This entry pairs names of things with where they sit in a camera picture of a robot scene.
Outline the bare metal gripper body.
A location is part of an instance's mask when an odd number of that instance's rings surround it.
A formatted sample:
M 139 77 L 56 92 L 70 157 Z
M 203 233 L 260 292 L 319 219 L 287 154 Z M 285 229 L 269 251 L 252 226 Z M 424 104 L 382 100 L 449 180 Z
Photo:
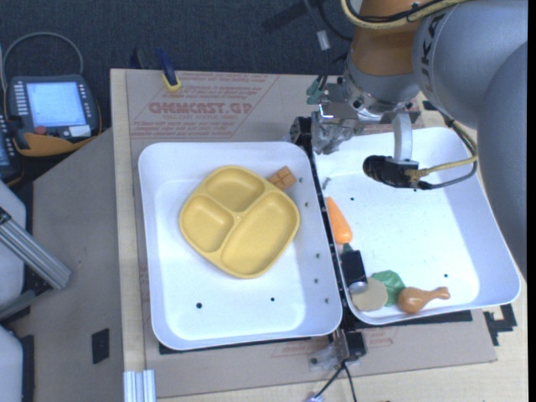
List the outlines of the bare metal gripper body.
M 317 137 L 352 137 L 366 125 L 391 124 L 398 115 L 414 123 L 420 109 L 414 99 L 380 100 L 349 83 L 328 83 L 319 97 L 312 131 Z

